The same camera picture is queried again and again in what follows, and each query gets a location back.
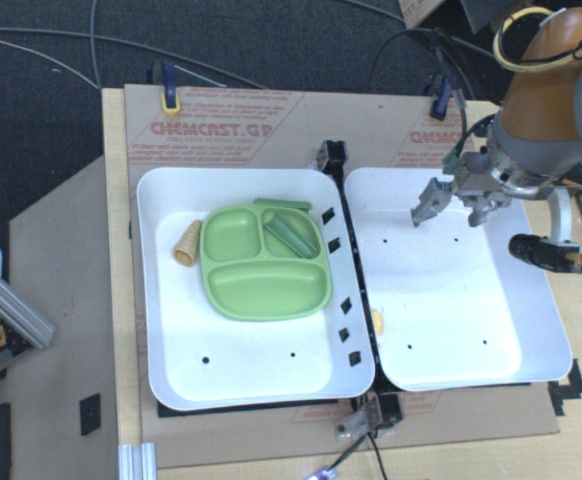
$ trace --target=blue clamp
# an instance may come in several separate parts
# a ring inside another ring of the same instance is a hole
[[[431,104],[429,115],[439,121],[444,121],[444,118],[447,115],[449,101],[451,100],[452,96],[453,87],[451,86],[451,82],[449,82],[449,80],[446,77],[444,77],[442,79],[442,82],[438,86],[437,98]]]
[[[164,92],[160,95],[162,113],[169,117],[177,116],[180,113],[180,98],[175,86],[173,64],[166,61],[154,62],[148,70],[147,81],[156,85],[164,85]]]

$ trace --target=green plate compartment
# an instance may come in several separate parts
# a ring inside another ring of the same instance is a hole
[[[269,231],[272,219],[287,224],[310,254],[302,257],[287,245],[292,241]],[[230,318],[304,317],[322,309],[331,296],[320,230],[304,208],[258,203],[215,210],[202,225],[200,262],[211,304]]]

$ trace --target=green utensil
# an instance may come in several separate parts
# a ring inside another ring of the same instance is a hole
[[[289,222],[280,212],[273,212],[270,220],[264,223],[264,229],[284,243],[298,256],[305,259],[312,259],[318,255],[311,242],[305,239],[300,232]]]
[[[267,199],[264,197],[258,197],[253,202],[255,204],[263,204],[277,208],[295,208],[296,210],[302,210],[305,212],[308,212],[311,209],[311,203],[309,201],[289,201],[287,199]]]

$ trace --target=white cable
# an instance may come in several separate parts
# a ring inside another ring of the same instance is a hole
[[[227,88],[227,86],[225,84],[221,84],[220,82],[216,82],[215,80],[211,80],[210,78],[207,78],[206,76],[198,75],[197,73],[194,73],[193,71],[189,71],[188,69],[185,69],[182,66],[178,66],[177,64],[174,64],[173,67],[175,69],[179,69],[183,73],[191,75],[195,78],[199,78],[200,80],[204,80],[205,82],[208,82],[211,85],[215,85],[216,87],[222,87],[223,89]]]
[[[84,80],[86,83],[88,83],[94,89],[96,89],[98,91],[100,90],[100,89],[98,89],[98,86],[95,83],[93,83],[91,80],[89,80],[82,73],[80,73],[79,71],[76,71],[75,69],[73,69],[70,66],[67,66],[64,62],[60,62],[58,59],[54,59],[53,57],[49,57],[48,55],[46,55],[46,54],[44,54],[42,52],[38,52],[36,50],[32,50],[31,48],[26,48],[24,46],[20,46],[20,45],[17,45],[17,44],[9,43],[7,41],[2,41],[1,39],[0,39],[0,45],[2,45],[2,46],[8,46],[10,48],[15,48],[16,50],[21,50],[23,52],[31,53],[32,55],[37,55],[38,57],[42,57],[43,59],[46,59],[49,62],[53,62],[54,64],[57,64],[58,66],[66,69],[67,71],[69,71],[70,73],[74,74],[78,78],[81,78],[82,80]]]
[[[39,28],[22,28],[22,27],[0,27],[0,33],[8,33],[8,34],[39,34],[39,35],[47,35],[47,36],[64,36],[64,37],[78,37],[82,39],[89,39],[89,34],[85,32],[72,32],[69,30],[50,30],[50,29],[39,29]],[[216,66],[212,66],[211,64],[207,64],[205,62],[201,62],[199,60],[192,59],[191,57],[185,57],[184,55],[179,55],[174,52],[170,52],[164,50],[162,48],[156,48],[154,46],[149,46],[142,43],[137,43],[135,41],[129,41],[128,39],[120,39],[117,37],[110,37],[110,36],[95,36],[95,39],[98,41],[106,41],[109,43],[120,44],[124,46],[131,46],[133,48],[138,48],[140,50],[145,50],[148,52],[157,53],[159,55],[164,55],[169,58],[177,59],[182,62],[186,62],[188,64],[193,64],[194,66],[199,66],[203,69],[208,69],[210,71],[214,71],[215,73],[219,73],[221,75],[227,76],[229,78],[233,78],[234,80],[238,80],[244,84],[250,85],[251,87],[255,87],[256,89],[267,89],[267,87],[254,82],[253,80],[249,80],[248,78],[244,78],[243,76],[236,75],[235,73],[231,73],[226,71],[222,68],[218,68]]]
[[[89,43],[91,46],[91,63],[93,64],[93,76],[95,76],[95,83],[98,90],[102,89],[100,82],[100,69],[98,68],[98,57],[95,51],[95,15],[98,8],[98,0],[93,0],[91,4],[91,16],[89,20]]]

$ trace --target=orange object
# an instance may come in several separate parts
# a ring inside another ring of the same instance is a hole
[[[547,18],[523,59],[552,57],[581,44],[582,7],[574,7]],[[543,142],[579,139],[573,97],[582,58],[574,56],[571,60],[548,71],[514,75],[499,115],[508,133]]]

